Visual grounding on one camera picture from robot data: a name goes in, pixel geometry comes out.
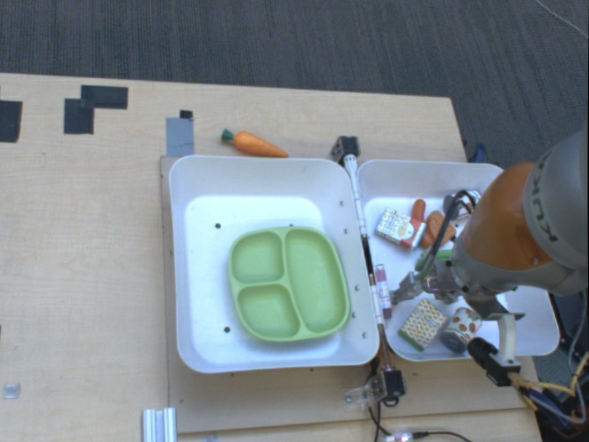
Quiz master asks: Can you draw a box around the black cylinder on white bracket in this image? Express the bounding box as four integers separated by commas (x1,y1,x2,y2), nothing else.
467,313,524,389

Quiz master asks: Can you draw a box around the yellow patterned carton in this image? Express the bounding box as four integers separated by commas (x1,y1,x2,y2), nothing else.
397,297,449,354

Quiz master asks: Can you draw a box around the white plastic tray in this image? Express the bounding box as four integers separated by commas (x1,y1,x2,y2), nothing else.
167,154,382,376
356,158,561,363

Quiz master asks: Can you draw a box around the orange bread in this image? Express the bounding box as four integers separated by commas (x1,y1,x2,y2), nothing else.
419,210,457,250

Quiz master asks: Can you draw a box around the black block with thin wires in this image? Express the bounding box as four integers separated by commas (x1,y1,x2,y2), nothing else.
383,369,408,407
329,135,361,161

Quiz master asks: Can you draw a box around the tomato print can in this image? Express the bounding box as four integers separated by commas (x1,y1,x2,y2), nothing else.
440,306,484,355

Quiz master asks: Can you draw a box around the pink and maroon packet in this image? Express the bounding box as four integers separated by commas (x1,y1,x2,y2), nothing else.
373,263,394,320

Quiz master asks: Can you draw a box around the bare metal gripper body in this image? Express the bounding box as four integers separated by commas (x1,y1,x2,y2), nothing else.
421,264,484,308

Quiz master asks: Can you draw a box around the orange carrot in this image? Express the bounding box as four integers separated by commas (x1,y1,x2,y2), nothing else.
220,128,290,159

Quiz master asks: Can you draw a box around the white and red carton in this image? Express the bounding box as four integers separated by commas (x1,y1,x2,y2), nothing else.
375,206,429,251

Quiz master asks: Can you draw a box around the thin black and white rod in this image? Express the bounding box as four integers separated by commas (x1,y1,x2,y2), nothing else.
342,153,393,377

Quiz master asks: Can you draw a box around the green divided plate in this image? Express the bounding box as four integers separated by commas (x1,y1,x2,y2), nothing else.
227,226,352,343

